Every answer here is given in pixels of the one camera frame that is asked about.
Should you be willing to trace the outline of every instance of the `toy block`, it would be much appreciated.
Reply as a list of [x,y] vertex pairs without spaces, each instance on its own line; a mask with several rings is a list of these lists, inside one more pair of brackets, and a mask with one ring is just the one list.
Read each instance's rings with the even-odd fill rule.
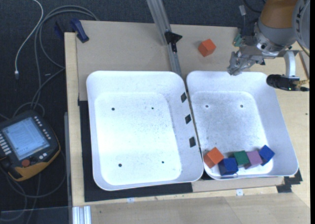
[[222,159],[219,164],[221,176],[232,175],[238,171],[237,162],[235,158]]
[[238,167],[244,167],[250,162],[245,151],[234,152],[233,157],[236,159]]
[[261,165],[265,165],[266,163],[270,161],[270,159],[275,155],[275,153],[267,145],[264,145],[259,150],[259,155],[262,159]]
[[214,147],[211,151],[209,151],[207,154],[203,156],[203,161],[206,163],[206,165],[209,168],[212,168],[216,164],[218,164],[224,156],[222,153],[217,149],[217,147]]
[[244,166],[245,169],[254,168],[262,164],[262,159],[258,151],[249,151],[246,154],[250,162]]
[[212,54],[215,49],[216,49],[216,45],[212,42],[211,39],[202,41],[198,47],[199,52],[204,57]]

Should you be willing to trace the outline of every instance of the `controller screen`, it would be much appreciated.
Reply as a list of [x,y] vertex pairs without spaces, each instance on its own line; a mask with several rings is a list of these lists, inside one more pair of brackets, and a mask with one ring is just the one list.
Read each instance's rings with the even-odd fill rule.
[[31,117],[4,128],[2,132],[19,160],[49,146],[45,136]]

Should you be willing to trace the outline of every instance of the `purple cube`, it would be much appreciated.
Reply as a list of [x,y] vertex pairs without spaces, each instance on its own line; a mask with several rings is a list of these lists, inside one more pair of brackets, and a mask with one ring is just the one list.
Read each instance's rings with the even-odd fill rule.
[[262,159],[258,151],[249,151],[246,154],[250,162],[244,166],[245,169],[254,168],[262,164]]

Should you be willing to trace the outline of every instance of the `blue cube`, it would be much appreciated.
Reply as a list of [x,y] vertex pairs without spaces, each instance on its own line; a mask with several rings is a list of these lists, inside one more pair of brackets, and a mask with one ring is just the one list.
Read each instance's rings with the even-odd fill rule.
[[237,162],[235,158],[226,158],[219,162],[219,170],[221,176],[233,175],[238,171]]
[[267,145],[264,145],[260,149],[259,155],[262,159],[261,165],[265,165],[266,163],[270,161],[270,159],[275,155],[275,153]]

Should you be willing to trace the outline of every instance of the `black hole on tray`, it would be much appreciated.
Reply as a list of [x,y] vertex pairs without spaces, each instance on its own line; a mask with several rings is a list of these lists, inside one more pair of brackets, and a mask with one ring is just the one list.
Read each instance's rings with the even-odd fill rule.
[[196,140],[195,140],[194,137],[191,137],[191,138],[189,139],[189,145],[190,145],[190,147],[193,147],[193,146],[196,145]]
[[187,99],[187,95],[186,95],[186,93],[183,93],[183,94],[181,95],[181,100],[182,100],[182,102],[184,102],[186,99]]
[[191,116],[190,116],[190,114],[185,117],[185,121],[186,121],[186,124],[191,121]]

